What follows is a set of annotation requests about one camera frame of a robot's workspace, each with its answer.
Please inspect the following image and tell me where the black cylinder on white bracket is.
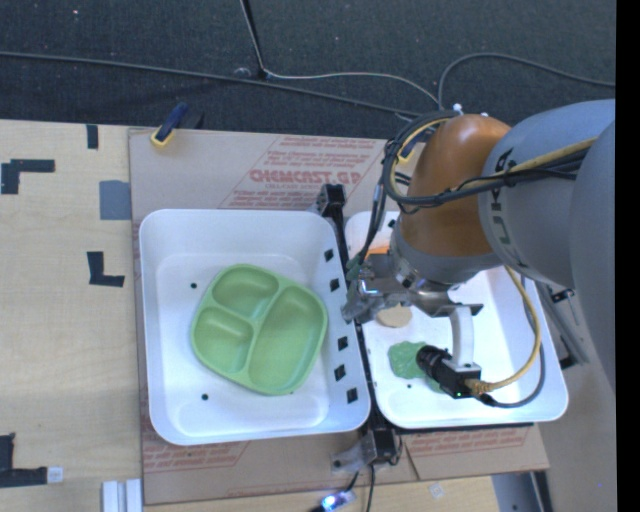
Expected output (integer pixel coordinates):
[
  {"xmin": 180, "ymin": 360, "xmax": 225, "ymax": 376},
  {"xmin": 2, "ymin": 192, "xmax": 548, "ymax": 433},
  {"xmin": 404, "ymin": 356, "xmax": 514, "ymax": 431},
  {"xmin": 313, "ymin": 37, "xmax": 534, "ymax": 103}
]
[{"xmin": 416, "ymin": 301, "xmax": 485, "ymax": 400}]

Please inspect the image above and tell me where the tan round biscuit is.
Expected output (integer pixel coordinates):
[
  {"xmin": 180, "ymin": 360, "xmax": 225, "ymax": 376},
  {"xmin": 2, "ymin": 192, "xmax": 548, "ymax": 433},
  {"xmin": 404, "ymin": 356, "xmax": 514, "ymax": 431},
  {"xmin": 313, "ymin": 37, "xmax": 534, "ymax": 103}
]
[{"xmin": 375, "ymin": 305, "xmax": 414, "ymax": 330}]

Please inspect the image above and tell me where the white plastic tray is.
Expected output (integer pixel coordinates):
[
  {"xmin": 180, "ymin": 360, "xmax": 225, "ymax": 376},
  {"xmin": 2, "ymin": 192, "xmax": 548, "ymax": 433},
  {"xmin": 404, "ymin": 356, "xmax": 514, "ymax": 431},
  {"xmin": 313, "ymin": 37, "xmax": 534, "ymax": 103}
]
[
  {"xmin": 138, "ymin": 207, "xmax": 373, "ymax": 447},
  {"xmin": 344, "ymin": 209, "xmax": 570, "ymax": 431}
]

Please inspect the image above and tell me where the green toy lettuce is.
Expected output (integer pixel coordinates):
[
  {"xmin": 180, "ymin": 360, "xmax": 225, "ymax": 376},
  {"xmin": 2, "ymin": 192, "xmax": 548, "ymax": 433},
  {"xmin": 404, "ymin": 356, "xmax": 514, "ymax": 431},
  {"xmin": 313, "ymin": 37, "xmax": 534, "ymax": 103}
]
[{"xmin": 387, "ymin": 340, "xmax": 447, "ymax": 394}]

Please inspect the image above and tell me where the green divided plate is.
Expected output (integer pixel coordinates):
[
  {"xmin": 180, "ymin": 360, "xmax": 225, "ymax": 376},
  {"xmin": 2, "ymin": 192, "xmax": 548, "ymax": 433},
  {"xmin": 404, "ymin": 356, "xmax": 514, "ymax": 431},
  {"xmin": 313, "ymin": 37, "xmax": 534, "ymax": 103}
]
[{"xmin": 189, "ymin": 262, "xmax": 330, "ymax": 398}]

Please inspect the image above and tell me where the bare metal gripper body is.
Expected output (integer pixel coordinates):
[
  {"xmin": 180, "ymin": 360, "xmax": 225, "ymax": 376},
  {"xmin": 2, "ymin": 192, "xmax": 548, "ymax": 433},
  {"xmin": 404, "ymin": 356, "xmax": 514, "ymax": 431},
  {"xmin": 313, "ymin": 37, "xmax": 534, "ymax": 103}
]
[{"xmin": 355, "ymin": 251, "xmax": 454, "ymax": 318}]

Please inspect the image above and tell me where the brown cardboard board red print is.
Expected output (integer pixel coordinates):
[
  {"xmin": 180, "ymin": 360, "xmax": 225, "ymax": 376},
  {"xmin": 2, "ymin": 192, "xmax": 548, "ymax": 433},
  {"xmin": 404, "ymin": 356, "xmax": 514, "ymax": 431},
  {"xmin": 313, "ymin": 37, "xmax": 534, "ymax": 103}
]
[{"xmin": 127, "ymin": 127, "xmax": 551, "ymax": 506}]

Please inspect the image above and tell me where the black block with thin wires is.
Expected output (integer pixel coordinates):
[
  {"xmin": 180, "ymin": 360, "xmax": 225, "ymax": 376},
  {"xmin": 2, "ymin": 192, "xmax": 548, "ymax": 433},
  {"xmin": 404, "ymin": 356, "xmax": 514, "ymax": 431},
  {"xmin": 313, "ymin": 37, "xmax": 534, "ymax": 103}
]
[
  {"xmin": 316, "ymin": 182, "xmax": 348, "ymax": 219},
  {"xmin": 329, "ymin": 427, "xmax": 403, "ymax": 472}
]

